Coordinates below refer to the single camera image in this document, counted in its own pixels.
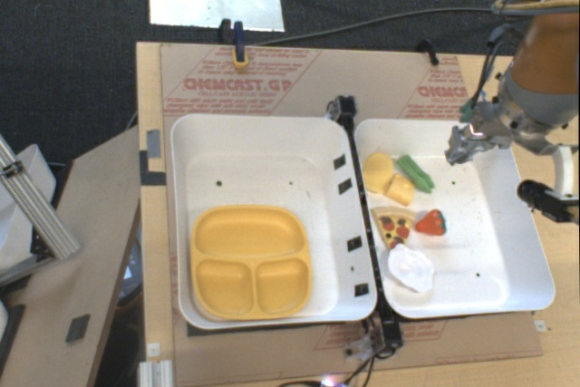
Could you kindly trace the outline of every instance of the toy food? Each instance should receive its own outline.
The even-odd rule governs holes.
[[[418,250],[398,245],[389,252],[387,265],[391,274],[416,292],[427,292],[433,287],[433,263]]]
[[[377,194],[384,194],[394,172],[391,157],[385,153],[371,154],[362,166],[362,179],[365,187]]]
[[[415,186],[413,183],[399,173],[395,173],[392,177],[391,185],[384,194],[407,207],[413,200],[414,192]]]
[[[409,155],[403,155],[397,160],[397,165],[409,176],[415,187],[428,194],[435,188],[435,183],[430,175],[423,171],[415,160]]]
[[[415,230],[430,236],[442,236],[447,231],[445,218],[438,209],[433,209],[415,224]]]
[[[384,245],[389,249],[405,243],[415,218],[409,210],[397,207],[374,208],[372,216],[381,231]]]

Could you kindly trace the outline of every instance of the yellow plate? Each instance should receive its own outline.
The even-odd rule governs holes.
[[[310,298],[308,239],[302,222],[287,209],[211,208],[193,226],[190,253],[196,298],[215,316],[283,318]]]

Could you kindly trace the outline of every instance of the wooden edge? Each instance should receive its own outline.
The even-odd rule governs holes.
[[[149,131],[159,131],[160,156],[146,158],[143,170],[165,173],[160,44],[137,44],[137,95],[139,150],[147,153]],[[143,308],[147,361],[172,360],[173,316],[169,263],[167,187],[143,185],[141,178],[141,227],[143,259]],[[159,349],[152,351],[154,344]]]

